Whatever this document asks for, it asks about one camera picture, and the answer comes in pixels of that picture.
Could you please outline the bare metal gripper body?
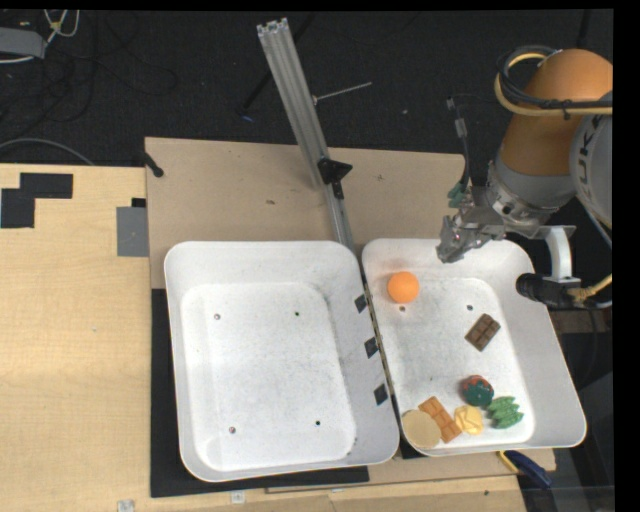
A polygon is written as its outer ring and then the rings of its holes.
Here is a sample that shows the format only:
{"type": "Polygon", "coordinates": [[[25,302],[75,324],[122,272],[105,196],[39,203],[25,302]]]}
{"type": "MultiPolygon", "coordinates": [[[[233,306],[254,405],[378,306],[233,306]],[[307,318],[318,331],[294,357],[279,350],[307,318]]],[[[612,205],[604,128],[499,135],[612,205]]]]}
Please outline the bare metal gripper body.
{"type": "Polygon", "coordinates": [[[552,214],[552,208],[532,205],[501,186],[474,186],[461,203],[458,226],[493,238],[506,233],[539,238],[552,214]]]}

